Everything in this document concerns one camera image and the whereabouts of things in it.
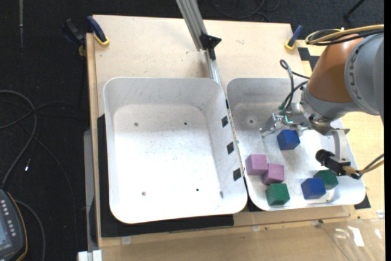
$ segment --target white bin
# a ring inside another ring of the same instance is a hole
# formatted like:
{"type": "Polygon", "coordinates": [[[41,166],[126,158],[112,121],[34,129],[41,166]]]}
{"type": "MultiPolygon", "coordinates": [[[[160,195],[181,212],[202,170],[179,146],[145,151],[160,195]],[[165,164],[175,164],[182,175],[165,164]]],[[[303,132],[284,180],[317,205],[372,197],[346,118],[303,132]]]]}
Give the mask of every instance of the white bin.
{"type": "Polygon", "coordinates": [[[113,78],[104,87],[109,204],[124,223],[241,211],[247,191],[222,87],[113,78]]]}
{"type": "MultiPolygon", "coordinates": [[[[303,79],[295,78],[299,84],[303,79]]],[[[260,176],[248,175],[244,170],[244,177],[252,202],[266,211],[286,210],[306,207],[323,207],[330,205],[354,205],[363,201],[365,186],[362,179],[355,180],[348,176],[337,177],[338,185],[319,199],[305,200],[301,183],[313,177],[319,170],[326,170],[315,159],[320,149],[335,151],[332,136],[320,135],[315,130],[305,130],[300,137],[300,144],[293,150],[281,150],[275,133],[262,138],[260,128],[265,126],[272,112],[277,112],[278,106],[290,93],[288,78],[237,78],[227,85],[227,98],[235,125],[238,148],[245,164],[251,153],[266,154],[269,163],[284,165],[285,180],[290,200],[281,206],[269,206],[266,198],[267,186],[262,183],[260,176]]],[[[300,91],[294,94],[294,101],[298,102],[300,91]]],[[[343,128],[340,120],[331,124],[334,128],[343,128]]],[[[351,165],[357,168],[348,140],[346,155],[351,165]]]]}

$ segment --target black floor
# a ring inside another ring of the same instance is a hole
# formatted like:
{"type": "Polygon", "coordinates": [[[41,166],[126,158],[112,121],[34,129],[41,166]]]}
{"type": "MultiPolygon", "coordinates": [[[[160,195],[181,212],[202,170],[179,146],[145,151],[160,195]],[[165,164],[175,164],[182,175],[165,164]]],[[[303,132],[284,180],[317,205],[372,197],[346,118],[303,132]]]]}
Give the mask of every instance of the black floor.
{"type": "MultiPolygon", "coordinates": [[[[384,23],[384,0],[365,0],[345,19],[358,1],[200,0],[199,7],[204,19],[290,23],[293,29],[301,24],[303,39],[320,29],[384,23]]],[[[91,14],[181,16],[175,0],[24,0],[21,47],[19,2],[0,0],[0,90],[12,91],[0,93],[0,179],[34,128],[34,114],[20,119],[31,110],[24,96],[37,109],[38,141],[22,154],[6,190],[42,220],[45,260],[75,260],[77,251],[87,249],[83,134],[89,127],[88,94],[81,89],[83,61],[64,39],[61,25],[71,18],[86,31],[91,14]]],[[[26,260],[40,260],[38,223],[25,208],[21,212],[29,238],[26,260]]]]}

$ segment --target clamp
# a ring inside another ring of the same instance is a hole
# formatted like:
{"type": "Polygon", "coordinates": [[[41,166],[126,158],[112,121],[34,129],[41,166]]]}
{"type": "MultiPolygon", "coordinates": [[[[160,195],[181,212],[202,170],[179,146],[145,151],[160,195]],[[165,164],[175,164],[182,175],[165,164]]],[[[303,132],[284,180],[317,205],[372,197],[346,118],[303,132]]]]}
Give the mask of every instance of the clamp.
{"type": "MultiPolygon", "coordinates": [[[[98,22],[92,17],[89,16],[86,19],[90,31],[93,32],[94,39],[101,45],[107,46],[109,44],[109,39],[105,36],[102,28],[98,22]]],[[[85,35],[76,27],[74,22],[71,19],[67,19],[62,25],[62,33],[71,44],[78,48],[79,54],[81,57],[86,56],[86,37],[85,35]]]]}

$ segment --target purple cube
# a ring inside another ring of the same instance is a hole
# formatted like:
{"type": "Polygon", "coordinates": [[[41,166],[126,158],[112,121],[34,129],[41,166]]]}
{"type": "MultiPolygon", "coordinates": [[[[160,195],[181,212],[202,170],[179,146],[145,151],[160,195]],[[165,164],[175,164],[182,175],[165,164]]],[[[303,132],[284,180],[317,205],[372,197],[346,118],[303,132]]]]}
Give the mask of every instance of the purple cube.
{"type": "Polygon", "coordinates": [[[268,170],[266,155],[252,153],[246,159],[246,172],[248,175],[263,175],[268,170]]]}
{"type": "Polygon", "coordinates": [[[277,163],[269,163],[268,171],[262,177],[262,182],[265,185],[273,183],[282,183],[285,179],[283,165],[277,163]]]}

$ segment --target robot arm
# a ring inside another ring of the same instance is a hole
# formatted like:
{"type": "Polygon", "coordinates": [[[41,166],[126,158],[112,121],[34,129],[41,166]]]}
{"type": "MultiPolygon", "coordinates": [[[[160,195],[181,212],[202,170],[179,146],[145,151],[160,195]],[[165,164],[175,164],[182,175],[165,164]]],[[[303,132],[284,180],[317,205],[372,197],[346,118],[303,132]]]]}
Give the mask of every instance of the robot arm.
{"type": "Polygon", "coordinates": [[[327,46],[302,93],[301,111],[313,128],[353,111],[384,123],[383,63],[384,34],[327,46]]]}
{"type": "Polygon", "coordinates": [[[337,38],[326,46],[306,87],[301,87],[300,101],[273,113],[261,135],[287,125],[299,134],[308,129],[331,135],[335,153],[319,150],[316,159],[336,175],[359,178],[345,156],[348,130],[335,129],[331,123],[346,113],[362,111],[380,115],[384,124],[384,32],[337,38]]]}

